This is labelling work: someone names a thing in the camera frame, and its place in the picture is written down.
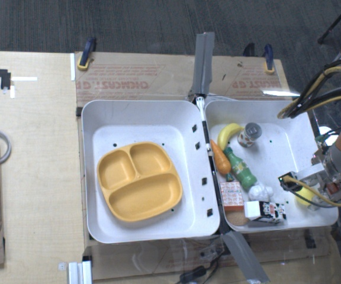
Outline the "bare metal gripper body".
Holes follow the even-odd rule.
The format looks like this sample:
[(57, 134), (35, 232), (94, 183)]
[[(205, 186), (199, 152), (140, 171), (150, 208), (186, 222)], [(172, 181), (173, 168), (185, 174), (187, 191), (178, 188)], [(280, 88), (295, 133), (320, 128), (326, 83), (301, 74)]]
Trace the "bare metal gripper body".
[(319, 191), (330, 201), (341, 203), (341, 174), (329, 177), (327, 173), (320, 172), (317, 177)]

